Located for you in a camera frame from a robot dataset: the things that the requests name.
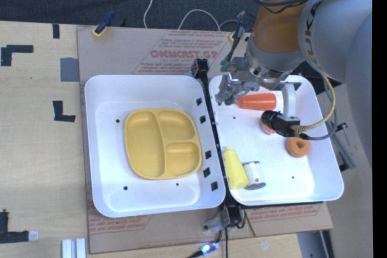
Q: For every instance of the white can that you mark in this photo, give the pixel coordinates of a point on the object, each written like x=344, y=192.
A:
x=254, y=173

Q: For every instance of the orange doughnut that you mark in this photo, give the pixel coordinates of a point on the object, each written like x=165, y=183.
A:
x=292, y=150

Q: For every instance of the thin black rod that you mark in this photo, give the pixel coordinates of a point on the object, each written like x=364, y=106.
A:
x=215, y=130

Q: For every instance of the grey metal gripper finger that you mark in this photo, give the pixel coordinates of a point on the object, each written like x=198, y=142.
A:
x=236, y=93
x=224, y=89

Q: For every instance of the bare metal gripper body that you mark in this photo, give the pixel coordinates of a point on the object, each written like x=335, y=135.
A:
x=245, y=74

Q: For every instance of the yellow bottle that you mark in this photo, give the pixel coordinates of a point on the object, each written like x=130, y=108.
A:
x=234, y=169

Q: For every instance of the white plastic tray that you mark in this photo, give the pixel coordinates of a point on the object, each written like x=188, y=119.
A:
x=151, y=90
x=272, y=172

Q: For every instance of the black cylinder on white bracket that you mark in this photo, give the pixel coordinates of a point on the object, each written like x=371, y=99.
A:
x=279, y=122

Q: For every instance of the brown cardboard board, red print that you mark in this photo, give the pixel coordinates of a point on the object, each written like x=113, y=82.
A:
x=121, y=51

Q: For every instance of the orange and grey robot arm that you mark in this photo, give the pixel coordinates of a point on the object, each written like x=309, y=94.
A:
x=332, y=39

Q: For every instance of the orange bottle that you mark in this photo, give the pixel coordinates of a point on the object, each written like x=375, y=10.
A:
x=260, y=101

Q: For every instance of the yellow divided plate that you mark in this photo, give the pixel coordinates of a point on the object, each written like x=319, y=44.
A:
x=145, y=142

